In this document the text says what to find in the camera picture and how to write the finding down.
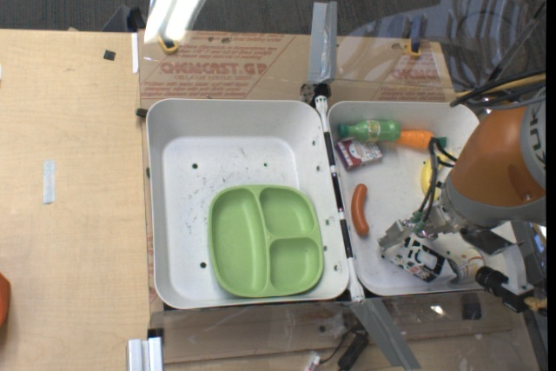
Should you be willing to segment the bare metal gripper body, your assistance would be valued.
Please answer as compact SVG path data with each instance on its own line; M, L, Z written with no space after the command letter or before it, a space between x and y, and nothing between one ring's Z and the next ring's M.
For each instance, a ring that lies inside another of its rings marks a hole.
M401 221L402 227L418 237L438 237L460 232L470 224L465 217L448 205L433 205L418 209Z

